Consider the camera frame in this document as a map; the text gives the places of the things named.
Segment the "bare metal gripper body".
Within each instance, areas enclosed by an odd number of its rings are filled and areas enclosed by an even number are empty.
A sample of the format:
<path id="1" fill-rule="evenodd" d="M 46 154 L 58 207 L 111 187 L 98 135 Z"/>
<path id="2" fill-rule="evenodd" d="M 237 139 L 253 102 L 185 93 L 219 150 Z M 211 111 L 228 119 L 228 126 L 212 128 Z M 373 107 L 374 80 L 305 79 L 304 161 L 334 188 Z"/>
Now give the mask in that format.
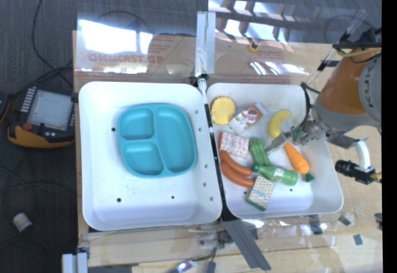
<path id="1" fill-rule="evenodd" d="M 306 145 L 324 137 L 328 128 L 322 121 L 307 120 L 292 129 L 292 139 L 295 143 Z"/>

